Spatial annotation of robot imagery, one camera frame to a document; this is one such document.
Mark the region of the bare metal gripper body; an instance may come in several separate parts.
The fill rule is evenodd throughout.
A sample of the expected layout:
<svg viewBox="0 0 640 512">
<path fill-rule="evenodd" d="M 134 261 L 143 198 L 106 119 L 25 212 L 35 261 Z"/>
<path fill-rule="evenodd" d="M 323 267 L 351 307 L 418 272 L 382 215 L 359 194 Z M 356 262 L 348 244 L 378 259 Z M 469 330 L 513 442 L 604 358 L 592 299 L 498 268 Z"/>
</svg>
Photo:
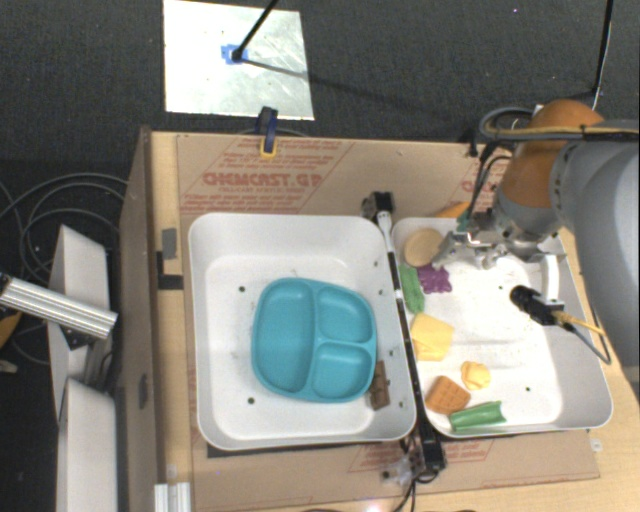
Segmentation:
<svg viewBox="0 0 640 512">
<path fill-rule="evenodd" d="M 552 211 L 485 211 L 471 215 L 471 240 L 490 248 L 490 254 L 513 255 L 523 262 L 539 262 L 546 253 L 540 245 L 561 228 Z"/>
</svg>

